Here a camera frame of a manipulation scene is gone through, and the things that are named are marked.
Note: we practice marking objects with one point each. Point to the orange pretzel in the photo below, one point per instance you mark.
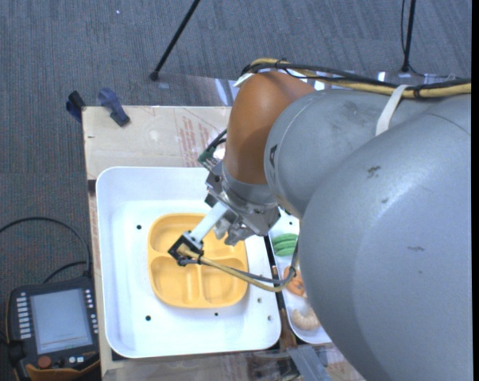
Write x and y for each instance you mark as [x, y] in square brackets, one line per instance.
[296, 286]

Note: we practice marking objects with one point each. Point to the white plastic tray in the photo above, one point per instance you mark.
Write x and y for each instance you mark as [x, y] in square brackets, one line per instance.
[124, 252]
[288, 224]

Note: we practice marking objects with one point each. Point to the black stand leg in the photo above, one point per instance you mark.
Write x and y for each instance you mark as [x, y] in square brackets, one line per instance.
[410, 26]
[179, 32]

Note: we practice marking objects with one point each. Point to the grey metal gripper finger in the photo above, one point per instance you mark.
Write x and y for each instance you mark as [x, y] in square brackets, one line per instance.
[238, 236]
[221, 229]

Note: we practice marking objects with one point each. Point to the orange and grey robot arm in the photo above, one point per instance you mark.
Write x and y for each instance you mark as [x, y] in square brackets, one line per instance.
[366, 220]

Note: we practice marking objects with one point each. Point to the green pea pod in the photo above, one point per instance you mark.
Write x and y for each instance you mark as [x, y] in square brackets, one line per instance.
[284, 244]

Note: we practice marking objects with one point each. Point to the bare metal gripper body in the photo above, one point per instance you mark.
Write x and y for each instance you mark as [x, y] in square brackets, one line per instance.
[255, 218]

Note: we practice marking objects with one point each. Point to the pale orange shrimp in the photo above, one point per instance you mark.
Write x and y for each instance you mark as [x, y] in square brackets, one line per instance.
[304, 321]

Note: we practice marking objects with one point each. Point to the brown cardboard board red print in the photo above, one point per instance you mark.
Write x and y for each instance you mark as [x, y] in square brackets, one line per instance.
[144, 141]

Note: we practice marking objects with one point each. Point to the yellow divided plate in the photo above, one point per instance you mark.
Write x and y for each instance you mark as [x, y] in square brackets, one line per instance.
[183, 284]

